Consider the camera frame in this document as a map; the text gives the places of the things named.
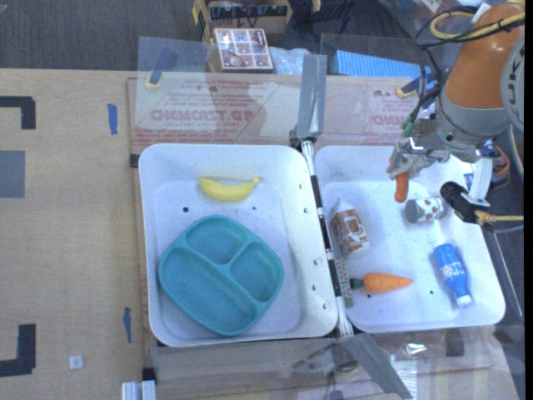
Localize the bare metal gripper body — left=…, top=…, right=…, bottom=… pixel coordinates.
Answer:
left=396, top=132, right=478, bottom=163

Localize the orange sausage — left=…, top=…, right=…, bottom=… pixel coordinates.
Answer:
left=393, top=171, right=411, bottom=204

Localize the white can with red print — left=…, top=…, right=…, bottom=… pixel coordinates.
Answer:
left=404, top=196, right=446, bottom=225

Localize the brown and white carton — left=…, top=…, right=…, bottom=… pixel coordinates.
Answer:
left=329, top=197, right=372, bottom=260

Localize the white plastic tray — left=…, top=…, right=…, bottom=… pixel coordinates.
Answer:
left=312, top=144, right=507, bottom=335
left=137, top=142, right=340, bottom=348

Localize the thin black and white rod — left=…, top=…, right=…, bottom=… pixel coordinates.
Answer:
left=300, top=139, right=356, bottom=338

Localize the blue ribbed block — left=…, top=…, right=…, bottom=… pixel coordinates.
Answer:
left=330, top=49, right=433, bottom=79

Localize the blue bottle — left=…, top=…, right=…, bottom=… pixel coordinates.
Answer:
left=431, top=242, right=474, bottom=308

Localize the orange carrot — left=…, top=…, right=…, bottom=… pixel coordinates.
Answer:
left=349, top=272, right=415, bottom=295

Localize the brown and green packet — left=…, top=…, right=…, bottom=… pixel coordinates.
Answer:
left=334, top=256, right=356, bottom=308

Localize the yellow banana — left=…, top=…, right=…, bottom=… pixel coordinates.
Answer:
left=197, top=175, right=262, bottom=203

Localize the printed picture box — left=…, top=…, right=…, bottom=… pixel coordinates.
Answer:
left=207, top=27, right=275, bottom=74

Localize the teal divided plate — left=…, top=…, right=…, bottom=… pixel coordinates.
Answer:
left=157, top=214, right=286, bottom=338

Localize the brown cardboard board, red print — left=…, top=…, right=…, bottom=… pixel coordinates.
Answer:
left=126, top=72, right=507, bottom=385

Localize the black cylinder on white bracket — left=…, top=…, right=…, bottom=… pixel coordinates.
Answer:
left=439, top=157, right=495, bottom=225

